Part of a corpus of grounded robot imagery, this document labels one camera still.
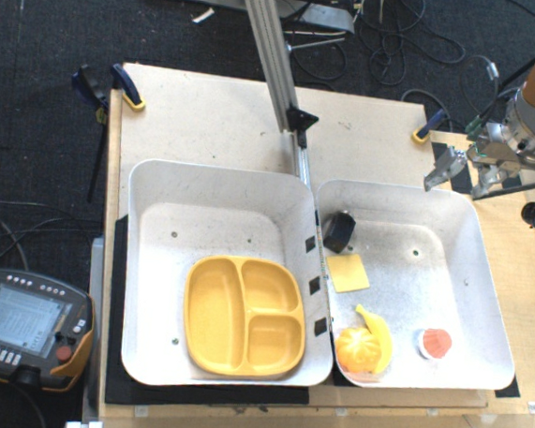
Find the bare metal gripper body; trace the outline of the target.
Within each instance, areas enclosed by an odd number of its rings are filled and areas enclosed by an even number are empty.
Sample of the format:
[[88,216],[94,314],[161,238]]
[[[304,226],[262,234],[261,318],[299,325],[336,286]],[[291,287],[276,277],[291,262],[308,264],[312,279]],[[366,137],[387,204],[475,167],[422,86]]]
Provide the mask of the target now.
[[535,135],[521,126],[512,129],[503,123],[487,123],[468,147],[467,157],[475,168],[485,164],[506,170],[507,179],[521,170],[535,172]]

